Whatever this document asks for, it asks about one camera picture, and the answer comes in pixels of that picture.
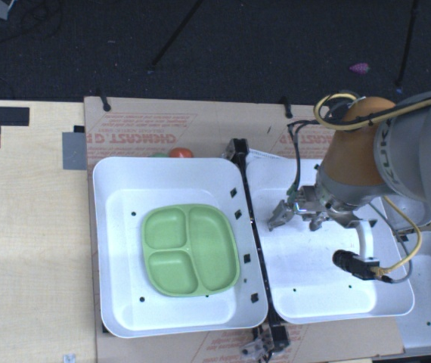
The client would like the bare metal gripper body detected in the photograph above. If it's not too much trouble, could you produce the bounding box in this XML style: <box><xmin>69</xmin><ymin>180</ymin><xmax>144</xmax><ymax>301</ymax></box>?
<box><xmin>293</xmin><ymin>185</ymin><xmax>359</xmax><ymax>227</ymax></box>

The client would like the thin black and white rod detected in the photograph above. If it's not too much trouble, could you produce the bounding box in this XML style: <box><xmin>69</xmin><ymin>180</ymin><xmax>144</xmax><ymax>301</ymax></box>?
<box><xmin>234</xmin><ymin>153</ymin><xmax>281</xmax><ymax>328</ymax></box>

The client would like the white plastic tray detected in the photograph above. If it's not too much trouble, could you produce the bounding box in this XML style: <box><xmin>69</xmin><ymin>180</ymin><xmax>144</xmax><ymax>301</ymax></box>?
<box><xmin>91</xmin><ymin>156</ymin><xmax>269</xmax><ymax>339</ymax></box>
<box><xmin>245</xmin><ymin>158</ymin><xmax>416</xmax><ymax>325</ymax></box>

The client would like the green divided plate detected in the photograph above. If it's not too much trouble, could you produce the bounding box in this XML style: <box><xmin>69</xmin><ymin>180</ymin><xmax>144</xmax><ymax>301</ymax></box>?
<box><xmin>141</xmin><ymin>203</ymin><xmax>241</xmax><ymax>298</ymax></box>

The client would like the brown cardboard board red print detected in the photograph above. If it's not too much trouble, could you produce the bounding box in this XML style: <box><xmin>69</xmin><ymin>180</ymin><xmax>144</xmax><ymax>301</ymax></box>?
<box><xmin>83</xmin><ymin>95</ymin><xmax>406</xmax><ymax>363</ymax></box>

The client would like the red tomato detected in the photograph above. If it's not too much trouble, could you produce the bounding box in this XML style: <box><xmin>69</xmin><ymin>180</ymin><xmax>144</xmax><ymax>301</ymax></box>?
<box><xmin>169</xmin><ymin>147</ymin><xmax>194</xmax><ymax>160</ymax></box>

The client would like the black cylinder on white bracket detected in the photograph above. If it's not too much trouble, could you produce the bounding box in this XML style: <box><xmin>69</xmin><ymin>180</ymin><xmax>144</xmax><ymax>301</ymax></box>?
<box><xmin>332</xmin><ymin>219</ymin><xmax>381</xmax><ymax>281</ymax></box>

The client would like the black block with thin wires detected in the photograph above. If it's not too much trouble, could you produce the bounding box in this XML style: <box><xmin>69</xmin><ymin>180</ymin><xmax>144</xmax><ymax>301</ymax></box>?
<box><xmin>267</xmin><ymin>323</ymin><xmax>289</xmax><ymax>352</ymax></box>

